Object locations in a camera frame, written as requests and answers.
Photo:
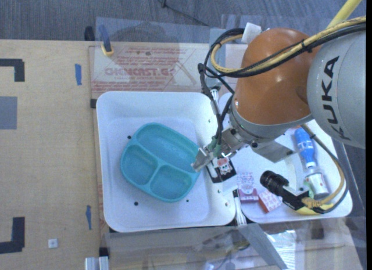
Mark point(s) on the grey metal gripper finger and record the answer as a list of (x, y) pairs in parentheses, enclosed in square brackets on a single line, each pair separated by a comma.
[(200, 155), (203, 164)]

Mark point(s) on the small white can red dots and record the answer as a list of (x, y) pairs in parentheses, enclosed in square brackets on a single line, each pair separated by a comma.
[(317, 182)]

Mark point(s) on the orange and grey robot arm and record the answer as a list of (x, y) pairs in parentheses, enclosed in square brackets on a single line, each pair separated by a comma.
[(273, 89)]

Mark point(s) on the blue divided plate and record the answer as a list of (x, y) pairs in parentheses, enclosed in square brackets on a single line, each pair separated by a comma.
[(158, 161)]

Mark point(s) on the white plastic tray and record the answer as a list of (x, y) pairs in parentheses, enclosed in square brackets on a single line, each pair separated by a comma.
[(162, 106), (290, 215)]

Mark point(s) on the black cylinder on white bracket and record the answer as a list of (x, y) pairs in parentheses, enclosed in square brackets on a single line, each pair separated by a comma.
[(274, 182)]

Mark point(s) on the pink packet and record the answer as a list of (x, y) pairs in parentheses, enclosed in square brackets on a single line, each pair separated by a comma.
[(247, 186)]

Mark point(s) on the blue and white bottle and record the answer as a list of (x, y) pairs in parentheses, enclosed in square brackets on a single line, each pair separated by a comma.
[(304, 146)]

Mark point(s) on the black packet with cartoon print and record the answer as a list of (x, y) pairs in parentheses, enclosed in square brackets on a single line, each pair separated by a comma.
[(223, 170)]

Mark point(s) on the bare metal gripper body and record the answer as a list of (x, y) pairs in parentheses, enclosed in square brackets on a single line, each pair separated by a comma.
[(232, 140)]

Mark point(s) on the red and white packet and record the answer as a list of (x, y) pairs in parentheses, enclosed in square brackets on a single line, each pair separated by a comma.
[(269, 201)]

